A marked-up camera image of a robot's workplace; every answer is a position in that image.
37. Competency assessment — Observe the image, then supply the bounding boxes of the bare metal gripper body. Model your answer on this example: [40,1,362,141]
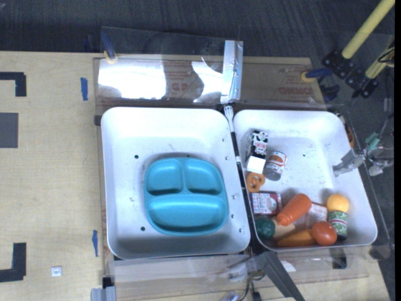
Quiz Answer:
[364,138,395,168]

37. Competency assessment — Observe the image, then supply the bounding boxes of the yellow lemon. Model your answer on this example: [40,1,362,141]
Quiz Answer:
[326,193,350,214]

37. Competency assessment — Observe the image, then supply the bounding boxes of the white plastic tray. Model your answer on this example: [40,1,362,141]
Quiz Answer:
[232,108,378,253]
[100,106,251,260]

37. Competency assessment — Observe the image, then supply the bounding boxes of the red and white carton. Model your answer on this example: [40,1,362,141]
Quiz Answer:
[294,202,328,230]

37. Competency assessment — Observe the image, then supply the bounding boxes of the green and white can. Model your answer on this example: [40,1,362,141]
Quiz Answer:
[327,210,348,241]

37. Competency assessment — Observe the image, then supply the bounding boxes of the orange carrot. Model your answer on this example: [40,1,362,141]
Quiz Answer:
[276,193,313,227]

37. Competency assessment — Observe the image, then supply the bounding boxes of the red and white can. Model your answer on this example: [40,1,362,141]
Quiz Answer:
[262,150,288,182]

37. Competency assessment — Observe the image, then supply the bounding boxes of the red-orange tomato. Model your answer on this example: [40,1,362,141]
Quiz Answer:
[311,220,338,246]

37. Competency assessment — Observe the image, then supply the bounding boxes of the orange croissant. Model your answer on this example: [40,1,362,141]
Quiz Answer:
[276,229,316,248]

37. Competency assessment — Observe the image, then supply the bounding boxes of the cow print milk carton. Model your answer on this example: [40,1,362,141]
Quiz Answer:
[244,129,269,166]

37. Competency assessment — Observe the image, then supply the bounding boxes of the red and white packet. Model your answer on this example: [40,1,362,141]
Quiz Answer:
[250,191,283,216]

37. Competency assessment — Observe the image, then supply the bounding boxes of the white cube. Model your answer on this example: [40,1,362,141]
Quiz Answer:
[246,156,266,175]

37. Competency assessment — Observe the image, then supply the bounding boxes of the green broccoli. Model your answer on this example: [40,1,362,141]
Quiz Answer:
[254,217,276,240]

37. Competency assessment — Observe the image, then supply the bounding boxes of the blue divided plate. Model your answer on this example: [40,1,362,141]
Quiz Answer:
[143,157,229,236]

